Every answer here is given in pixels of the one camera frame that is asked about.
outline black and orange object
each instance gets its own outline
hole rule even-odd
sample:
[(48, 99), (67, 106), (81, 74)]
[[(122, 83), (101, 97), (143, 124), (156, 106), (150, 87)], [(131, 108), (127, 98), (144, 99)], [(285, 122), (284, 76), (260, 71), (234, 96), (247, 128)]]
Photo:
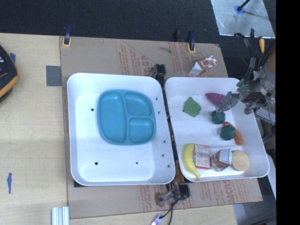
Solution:
[(19, 74), (14, 61), (0, 45), (0, 102), (12, 91)]

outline small box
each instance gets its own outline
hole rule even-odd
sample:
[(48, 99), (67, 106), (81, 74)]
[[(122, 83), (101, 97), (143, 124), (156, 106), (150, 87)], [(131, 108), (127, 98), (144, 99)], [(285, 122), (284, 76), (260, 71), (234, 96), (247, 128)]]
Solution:
[(231, 149), (220, 149), (210, 157), (210, 169), (220, 172), (231, 165)]
[(214, 56), (198, 60), (189, 74), (199, 75), (200, 73), (208, 72), (218, 65), (218, 61)]
[(210, 169), (210, 147), (207, 145), (195, 144), (193, 160), (196, 168)]

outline light wood tabletop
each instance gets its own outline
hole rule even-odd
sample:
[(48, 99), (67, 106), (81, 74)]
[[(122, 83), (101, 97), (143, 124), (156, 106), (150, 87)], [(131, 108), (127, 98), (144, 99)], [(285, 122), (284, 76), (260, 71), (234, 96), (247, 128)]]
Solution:
[[(0, 33), (0, 45), (16, 55), (19, 71), (12, 93), (0, 103), (3, 225), (49, 225), (51, 208), (68, 206), (62, 88), (46, 84), (46, 66), (60, 66), (59, 42), (59, 36)], [(71, 219), (70, 224), (148, 225), (156, 214)], [(171, 224), (234, 225), (236, 220), (233, 206), (225, 205), (176, 210)]]

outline silver metal sheet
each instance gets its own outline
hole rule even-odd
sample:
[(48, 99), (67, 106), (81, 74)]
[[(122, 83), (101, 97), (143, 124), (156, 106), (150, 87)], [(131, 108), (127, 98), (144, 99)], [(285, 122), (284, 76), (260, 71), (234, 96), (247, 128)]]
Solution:
[(250, 0), (240, 12), (237, 7), (246, 0), (210, 1), (220, 35), (233, 36), (241, 33), (249, 37), (253, 28), (256, 37), (275, 38), (263, 0)]

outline white tray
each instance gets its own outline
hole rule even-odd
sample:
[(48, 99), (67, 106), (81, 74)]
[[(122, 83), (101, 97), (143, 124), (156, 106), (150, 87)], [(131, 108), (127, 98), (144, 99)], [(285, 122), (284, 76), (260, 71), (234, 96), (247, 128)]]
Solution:
[[(243, 145), (236, 145), (234, 139), (225, 141), (220, 137), (222, 125), (213, 124), (210, 113), (215, 106), (206, 98), (206, 93), (215, 92), (226, 95), (229, 91), (236, 93), (236, 84), (239, 80), (234, 78), (186, 78), (173, 77), (166, 81), (165, 91), (169, 107), (171, 123), (177, 145), (180, 169), (183, 175), (190, 181), (216, 181), (264, 177), (269, 172), (269, 161), (259, 128), (254, 114), (244, 113), (245, 105), (238, 102), (229, 111), (225, 111), (225, 120), (230, 122), (242, 134)], [(202, 107), (196, 117), (183, 112), (183, 104), (192, 97)], [(242, 150), (250, 157), (251, 166), (247, 171), (239, 172), (231, 167), (221, 172), (213, 170), (197, 169), (201, 175), (199, 180), (188, 172), (183, 164), (182, 153), (185, 145), (197, 143), (208, 145), (210, 155), (222, 148)]]
[[(142, 145), (114, 145), (100, 134), (97, 102), (112, 89), (141, 92), (153, 104), (156, 134)], [(78, 73), (67, 82), (71, 173), (84, 186), (166, 184), (175, 164), (160, 84), (145, 76)]]

